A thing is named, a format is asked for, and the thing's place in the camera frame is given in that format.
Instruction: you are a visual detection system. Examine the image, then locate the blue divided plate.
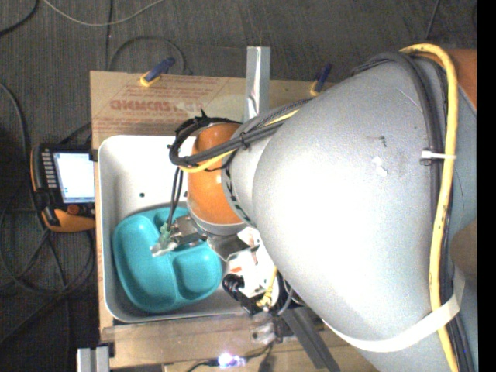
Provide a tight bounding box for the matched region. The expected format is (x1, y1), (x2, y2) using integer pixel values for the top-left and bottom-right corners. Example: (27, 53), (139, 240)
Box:
(112, 205), (224, 315)

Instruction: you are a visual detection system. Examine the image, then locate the brown cardboard board red print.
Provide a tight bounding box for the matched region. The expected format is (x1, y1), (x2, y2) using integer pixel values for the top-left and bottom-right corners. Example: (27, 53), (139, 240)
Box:
(89, 70), (338, 336)

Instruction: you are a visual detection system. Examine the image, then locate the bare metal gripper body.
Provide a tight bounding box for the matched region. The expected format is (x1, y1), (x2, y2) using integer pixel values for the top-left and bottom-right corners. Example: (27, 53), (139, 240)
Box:
(169, 215), (260, 264)

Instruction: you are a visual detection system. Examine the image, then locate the black cylinder on white bracket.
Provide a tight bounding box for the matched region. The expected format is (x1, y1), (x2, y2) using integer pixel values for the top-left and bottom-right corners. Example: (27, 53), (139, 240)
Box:
(222, 226), (281, 314)

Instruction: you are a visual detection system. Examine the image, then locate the white plastic tray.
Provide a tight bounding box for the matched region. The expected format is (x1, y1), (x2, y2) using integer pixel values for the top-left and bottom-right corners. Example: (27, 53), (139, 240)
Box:
(97, 134), (255, 324)

